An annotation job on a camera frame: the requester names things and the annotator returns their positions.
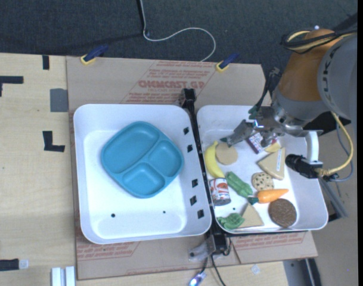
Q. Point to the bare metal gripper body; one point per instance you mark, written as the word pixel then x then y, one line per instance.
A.
pixel 272 120

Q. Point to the tan triangular bread slice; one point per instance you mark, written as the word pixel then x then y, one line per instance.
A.
pixel 251 217

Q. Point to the orange carrot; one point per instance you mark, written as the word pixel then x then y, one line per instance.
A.
pixel 270 195

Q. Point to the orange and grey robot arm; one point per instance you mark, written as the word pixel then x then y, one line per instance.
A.
pixel 306 79

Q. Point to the green lettuce leaf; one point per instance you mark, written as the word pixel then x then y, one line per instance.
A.
pixel 230 221

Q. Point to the brown cardboard board red print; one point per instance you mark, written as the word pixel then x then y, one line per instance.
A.
pixel 109 79

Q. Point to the green pea pod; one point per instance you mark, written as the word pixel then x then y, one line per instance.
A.
pixel 239 185

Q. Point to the white plastic tray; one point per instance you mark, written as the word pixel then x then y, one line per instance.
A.
pixel 133 219
pixel 306 195

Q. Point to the thin black rod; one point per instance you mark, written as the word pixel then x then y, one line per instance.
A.
pixel 199 147

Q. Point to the tan round biscuit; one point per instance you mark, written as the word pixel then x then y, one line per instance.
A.
pixel 226 155

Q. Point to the blue divided plate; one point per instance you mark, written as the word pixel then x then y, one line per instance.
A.
pixel 139 158

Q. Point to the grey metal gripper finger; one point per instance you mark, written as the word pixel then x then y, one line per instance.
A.
pixel 240 133
pixel 266 140

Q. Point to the brown round patty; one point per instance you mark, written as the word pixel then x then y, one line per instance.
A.
pixel 282 212

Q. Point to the yellow banana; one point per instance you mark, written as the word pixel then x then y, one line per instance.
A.
pixel 211 161

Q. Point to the small yellow cheese wedge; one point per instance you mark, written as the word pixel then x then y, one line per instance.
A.
pixel 273 147

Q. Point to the black cylinder on white bracket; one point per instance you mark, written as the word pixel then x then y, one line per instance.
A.
pixel 302 165

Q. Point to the purple and white packet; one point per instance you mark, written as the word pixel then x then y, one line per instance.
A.
pixel 255 143

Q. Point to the chocolate chip cookie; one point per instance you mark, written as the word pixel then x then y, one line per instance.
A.
pixel 262 181

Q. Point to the red and white can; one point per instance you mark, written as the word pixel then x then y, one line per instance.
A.
pixel 220 192

